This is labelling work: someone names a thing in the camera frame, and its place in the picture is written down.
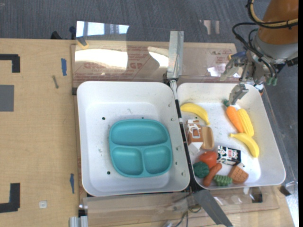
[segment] black tape marking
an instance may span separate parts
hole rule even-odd
[[[20,183],[11,183],[9,202],[0,203],[0,213],[15,212],[20,208]]]
[[[20,56],[17,54],[0,54],[0,61],[11,61],[11,72],[20,73]]]

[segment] gray carpet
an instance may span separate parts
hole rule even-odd
[[[256,0],[255,10],[262,17],[269,0]],[[70,39],[69,28],[77,20],[184,31],[185,42],[242,44],[232,33],[232,26],[250,22],[247,0],[0,0],[0,37],[49,39],[57,31]],[[202,23],[220,22],[220,33],[207,34]],[[245,36],[252,27],[241,27]],[[162,40],[153,35],[151,40]],[[285,163],[285,183],[298,182],[298,68],[284,68],[278,84],[267,87],[274,115],[270,116],[280,153]]]

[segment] toy food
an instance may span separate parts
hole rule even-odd
[[[198,161],[193,164],[194,174],[199,178],[204,178],[209,174],[209,167],[206,163]]]
[[[200,121],[197,119],[187,120],[185,129],[187,132],[188,149],[193,155],[196,155],[199,153],[200,148],[204,144]]]
[[[228,173],[228,176],[232,179],[234,184],[243,183],[248,179],[249,174],[241,168],[242,165],[243,164],[238,164],[233,166]]]
[[[217,163],[212,168],[210,168],[209,169],[209,174],[205,178],[203,178],[203,185],[208,187],[210,185],[210,183],[212,182],[212,179],[214,178],[214,176],[221,169],[222,169],[222,164],[221,163]]]
[[[199,160],[206,163],[209,168],[212,168],[217,164],[217,152],[214,151],[206,151],[199,156]]]
[[[230,134],[229,136],[234,137],[246,144],[253,157],[259,156],[259,146],[251,136],[246,133]]]
[[[232,178],[224,175],[215,175],[214,181],[216,182],[217,186],[228,186],[232,183]]]
[[[228,106],[226,108],[225,112],[226,112],[227,117],[229,118],[229,120],[236,127],[237,131],[239,133],[243,133],[244,129],[243,129],[242,122],[241,122],[241,119],[239,117],[239,114],[237,112],[237,109],[233,106]]]
[[[245,109],[241,108],[237,111],[237,113],[240,117],[244,133],[248,134],[251,137],[254,136],[254,134],[255,134],[254,128],[251,124],[250,117],[249,117],[247,111]]]
[[[218,146],[217,162],[234,165],[241,162],[241,151],[226,146]]]
[[[203,107],[193,103],[185,103],[180,107],[180,109],[184,112],[194,113],[203,119],[207,125],[210,124],[208,121],[207,111]]]
[[[208,126],[202,126],[201,131],[203,136],[203,145],[201,148],[206,150],[214,148],[214,135],[212,128]]]

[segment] small carton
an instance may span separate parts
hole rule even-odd
[[[186,121],[187,143],[188,149],[196,155],[203,145],[203,136],[199,120]]]
[[[241,151],[238,149],[218,146],[217,162],[234,165],[241,162]]]

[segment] teal plate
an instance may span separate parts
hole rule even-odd
[[[127,177],[166,173],[172,149],[166,127],[156,120],[121,120],[110,128],[109,150],[115,170]]]

